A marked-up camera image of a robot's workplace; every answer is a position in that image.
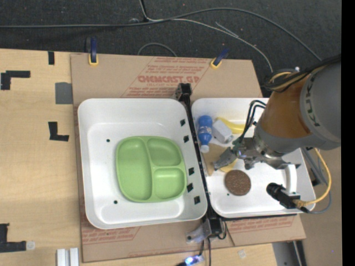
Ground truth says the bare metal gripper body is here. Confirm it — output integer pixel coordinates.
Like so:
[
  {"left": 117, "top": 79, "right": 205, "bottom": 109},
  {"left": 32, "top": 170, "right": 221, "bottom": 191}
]
[{"left": 234, "top": 137, "right": 302, "bottom": 170}]

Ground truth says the tan pizza slice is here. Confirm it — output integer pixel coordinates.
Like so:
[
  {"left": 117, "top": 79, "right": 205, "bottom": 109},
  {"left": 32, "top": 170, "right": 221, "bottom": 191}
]
[{"left": 203, "top": 143, "right": 238, "bottom": 176}]

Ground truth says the brown round biscuit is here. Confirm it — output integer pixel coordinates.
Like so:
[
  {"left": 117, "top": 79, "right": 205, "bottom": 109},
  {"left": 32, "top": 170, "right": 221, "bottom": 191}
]
[{"left": 224, "top": 169, "right": 252, "bottom": 197}]

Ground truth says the yellow banana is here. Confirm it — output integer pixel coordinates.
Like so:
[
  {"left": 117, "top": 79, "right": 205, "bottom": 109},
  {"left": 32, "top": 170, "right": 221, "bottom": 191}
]
[{"left": 216, "top": 116, "right": 247, "bottom": 135}]

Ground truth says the white and grey carton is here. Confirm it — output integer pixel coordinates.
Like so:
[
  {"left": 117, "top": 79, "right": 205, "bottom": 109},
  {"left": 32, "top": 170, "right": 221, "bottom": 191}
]
[{"left": 211, "top": 119, "right": 234, "bottom": 144}]

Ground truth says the blue bottle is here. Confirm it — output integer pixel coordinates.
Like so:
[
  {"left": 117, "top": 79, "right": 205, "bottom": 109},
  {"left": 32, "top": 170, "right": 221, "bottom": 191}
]
[{"left": 197, "top": 115, "right": 214, "bottom": 154}]

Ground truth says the white plastic tray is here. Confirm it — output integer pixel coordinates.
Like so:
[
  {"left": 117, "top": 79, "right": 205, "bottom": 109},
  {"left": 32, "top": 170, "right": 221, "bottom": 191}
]
[
  {"left": 77, "top": 98, "right": 209, "bottom": 230},
  {"left": 191, "top": 97, "right": 317, "bottom": 219}
]

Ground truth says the green divided plate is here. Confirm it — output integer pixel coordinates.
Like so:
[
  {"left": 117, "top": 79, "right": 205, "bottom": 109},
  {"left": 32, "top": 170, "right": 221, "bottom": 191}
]
[{"left": 115, "top": 135, "right": 187, "bottom": 203}]

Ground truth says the brown cardboard board red print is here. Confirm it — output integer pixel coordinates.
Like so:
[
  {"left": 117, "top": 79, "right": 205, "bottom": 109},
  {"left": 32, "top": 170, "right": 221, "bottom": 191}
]
[{"left": 69, "top": 53, "right": 307, "bottom": 263}]

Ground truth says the black cylinder on white bracket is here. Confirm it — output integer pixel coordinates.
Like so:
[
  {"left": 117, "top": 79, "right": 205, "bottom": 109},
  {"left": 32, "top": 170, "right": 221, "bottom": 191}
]
[{"left": 266, "top": 163, "right": 302, "bottom": 209}]

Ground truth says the black block with thin wires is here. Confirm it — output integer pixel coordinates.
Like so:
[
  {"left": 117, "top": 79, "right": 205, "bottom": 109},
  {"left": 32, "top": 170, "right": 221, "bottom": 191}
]
[
  {"left": 175, "top": 83, "right": 193, "bottom": 103},
  {"left": 206, "top": 216, "right": 226, "bottom": 237}
]

